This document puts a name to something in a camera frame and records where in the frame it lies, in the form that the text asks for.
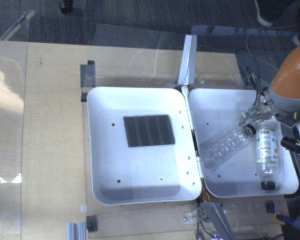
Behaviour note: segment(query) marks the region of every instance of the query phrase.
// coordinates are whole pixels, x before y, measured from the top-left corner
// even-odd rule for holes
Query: chair caster wheel
[[[74,8],[72,7],[73,1],[71,0],[62,0],[62,2],[59,3],[60,10],[63,14],[70,14]]]

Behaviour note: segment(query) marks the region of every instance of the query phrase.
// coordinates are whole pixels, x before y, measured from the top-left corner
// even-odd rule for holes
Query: plastic bottle
[[[279,172],[277,124],[270,121],[257,122],[255,140],[256,171],[261,179],[261,188],[274,190]]]
[[[255,128],[248,124],[238,126],[226,133],[222,133],[215,141],[202,143],[199,146],[199,152],[203,166],[207,169],[215,170],[224,161],[238,153],[249,145],[256,134]]]

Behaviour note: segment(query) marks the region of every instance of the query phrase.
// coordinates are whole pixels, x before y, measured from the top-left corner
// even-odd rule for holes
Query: white shoe sole
[[[256,7],[256,19],[258,20],[259,24],[264,27],[271,27],[273,25],[273,22],[266,21],[264,18],[261,17],[257,0],[254,0],[254,4]]]

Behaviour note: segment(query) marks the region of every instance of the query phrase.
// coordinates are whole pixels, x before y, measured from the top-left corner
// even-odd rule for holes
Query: black rectangular object
[[[167,114],[124,116],[123,120],[129,148],[175,144]]]

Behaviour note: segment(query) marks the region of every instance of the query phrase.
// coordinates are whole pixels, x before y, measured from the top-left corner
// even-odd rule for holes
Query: ribbed plastic bottle
[[[270,121],[256,123],[256,173],[261,180],[261,188],[272,191],[276,188],[279,172],[277,147],[277,124]]]
[[[248,124],[222,133],[214,141],[202,143],[199,146],[199,152],[203,166],[216,170],[230,157],[247,147],[251,140],[254,140],[255,134],[255,128]]]

